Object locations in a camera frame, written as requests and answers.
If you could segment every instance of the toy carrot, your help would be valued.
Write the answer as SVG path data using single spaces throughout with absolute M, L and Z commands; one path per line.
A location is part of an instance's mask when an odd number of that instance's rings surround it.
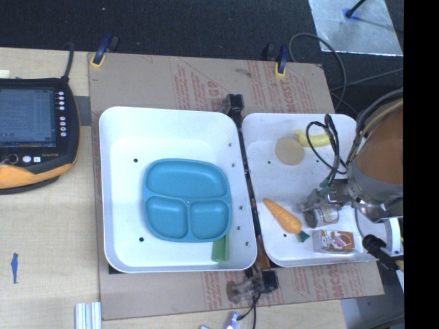
M 263 203 L 286 232 L 299 234 L 302 242 L 309 238 L 309 235 L 302 231 L 302 223 L 284 207 L 266 197 L 263 199 Z

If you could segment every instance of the white tray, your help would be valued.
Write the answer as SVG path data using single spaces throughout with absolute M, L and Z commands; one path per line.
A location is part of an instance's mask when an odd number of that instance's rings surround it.
M 257 246 L 237 128 L 217 112 L 114 107 L 99 119 L 108 262 L 126 273 L 227 271 L 249 268 Z M 232 197 L 228 260 L 211 260 L 213 242 L 179 243 L 155 237 L 142 211 L 142 179 L 161 158 L 202 160 L 226 174 Z
M 340 140 L 340 154 L 346 160 L 355 136 L 355 121 L 343 114 L 331 115 Z M 363 249 L 361 237 L 355 223 L 354 210 L 345 206 L 340 212 L 337 223 L 308 228 L 302 214 L 301 205 L 310 192 L 318 188 L 319 183 L 328 175 L 329 169 L 318 162 L 311 148 L 305 148 L 303 161 L 296 165 L 283 164 L 274 151 L 277 140 L 284 136 L 294 137 L 299 129 L 305 132 L 312 121 L 324 122 L 324 114 L 249 114 L 243 122 L 242 132 L 246 146 L 246 155 L 250 177 L 259 212 L 261 233 L 268 257 L 281 267 L 323 265 L 329 263 L 347 263 L 376 260 Z M 310 134 L 323 133 L 321 127 L 313 125 Z M 333 162 L 333 150 L 330 145 L 317 148 L 318 153 L 329 164 Z M 296 234 L 285 233 L 271 212 L 265 207 L 263 198 L 267 197 L 292 212 L 302 222 L 302 230 L 311 237 L 301 243 Z M 385 226 L 373 224 L 359 213 L 359 225 L 363 233 L 373 233 L 386 240 Z M 312 231 L 319 229 L 346 230 L 357 233 L 357 253 L 323 254 L 313 250 Z

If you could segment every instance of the screen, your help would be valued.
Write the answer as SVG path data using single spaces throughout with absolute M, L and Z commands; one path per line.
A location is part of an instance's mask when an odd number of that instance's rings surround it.
M 0 89 L 0 147 L 55 147 L 51 89 Z

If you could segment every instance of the orange carrot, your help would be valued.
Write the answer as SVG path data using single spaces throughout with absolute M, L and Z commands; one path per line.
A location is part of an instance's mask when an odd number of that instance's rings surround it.
M 301 232 L 302 223 L 290 212 L 284 209 L 284 207 L 278 205 L 276 202 L 273 202 L 270 199 L 267 199 L 266 197 L 263 199 L 263 203 L 267 206 L 267 208 L 286 232 L 294 234 Z

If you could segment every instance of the cardboard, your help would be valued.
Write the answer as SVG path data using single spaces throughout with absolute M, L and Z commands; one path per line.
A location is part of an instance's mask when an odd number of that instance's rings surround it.
M 242 271 L 125 274 L 109 267 L 103 245 L 101 113 L 112 106 L 216 111 L 227 94 L 243 95 L 244 115 L 334 113 L 318 65 L 288 63 L 283 79 L 274 76 L 274 67 L 275 62 L 266 61 L 114 53 L 106 55 L 100 69 L 89 67 L 103 320 L 248 308 L 251 303 L 234 304 L 227 298 L 226 285 L 246 279 Z M 278 268 L 276 273 L 279 289 L 262 295 L 258 306 L 383 294 L 376 262 Z

